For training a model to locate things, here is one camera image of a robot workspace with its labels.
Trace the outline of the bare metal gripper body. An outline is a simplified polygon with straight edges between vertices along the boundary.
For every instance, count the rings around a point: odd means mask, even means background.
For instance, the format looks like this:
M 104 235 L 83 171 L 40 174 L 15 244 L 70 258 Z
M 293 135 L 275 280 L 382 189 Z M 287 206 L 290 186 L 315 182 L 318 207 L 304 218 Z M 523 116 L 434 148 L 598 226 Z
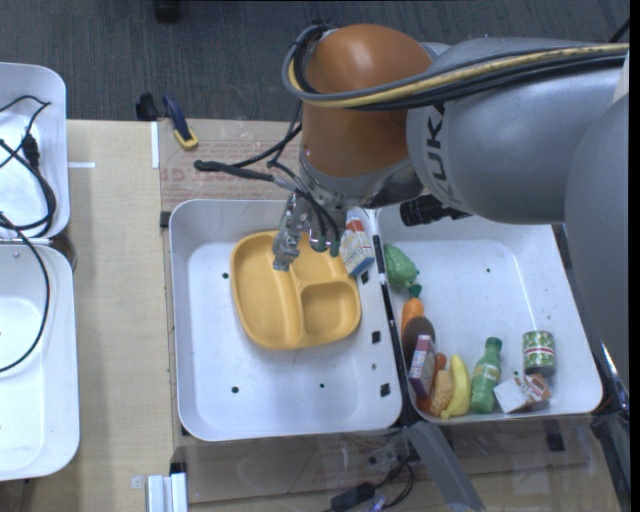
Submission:
M 330 209 L 323 198 L 302 191 L 291 192 L 278 231 L 279 246 L 339 246 L 345 214 Z

